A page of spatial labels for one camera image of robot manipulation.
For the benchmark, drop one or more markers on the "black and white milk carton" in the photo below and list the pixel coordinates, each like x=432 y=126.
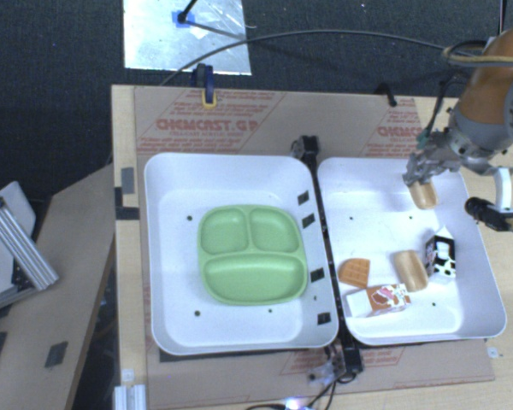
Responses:
x=442 y=256

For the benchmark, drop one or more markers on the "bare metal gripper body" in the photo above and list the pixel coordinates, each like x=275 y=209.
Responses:
x=446 y=152

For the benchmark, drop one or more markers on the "brown and white carton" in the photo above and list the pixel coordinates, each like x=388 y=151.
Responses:
x=378 y=301

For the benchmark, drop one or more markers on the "thin black rod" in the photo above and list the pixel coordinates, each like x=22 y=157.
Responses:
x=325 y=229

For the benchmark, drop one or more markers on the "black cylinder on white bracket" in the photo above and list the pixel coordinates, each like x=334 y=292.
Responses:
x=489 y=212

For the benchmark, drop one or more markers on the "orange waffle biscuit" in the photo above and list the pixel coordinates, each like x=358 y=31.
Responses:
x=354 y=273

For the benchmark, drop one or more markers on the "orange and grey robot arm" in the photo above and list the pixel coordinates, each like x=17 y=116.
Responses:
x=491 y=83

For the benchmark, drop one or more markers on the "green divided plate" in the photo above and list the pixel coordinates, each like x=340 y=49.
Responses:
x=250 y=271

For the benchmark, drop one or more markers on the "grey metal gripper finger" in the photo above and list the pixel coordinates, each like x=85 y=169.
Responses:
x=411 y=172
x=429 y=172

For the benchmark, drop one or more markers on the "tan bread roll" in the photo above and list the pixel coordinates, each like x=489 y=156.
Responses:
x=411 y=271
x=425 y=197

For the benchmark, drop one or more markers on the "brown cardboard board red print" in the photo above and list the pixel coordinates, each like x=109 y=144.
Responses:
x=256 y=118

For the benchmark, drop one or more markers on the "white plastic tray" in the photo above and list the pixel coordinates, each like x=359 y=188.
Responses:
x=179 y=250
x=410 y=323

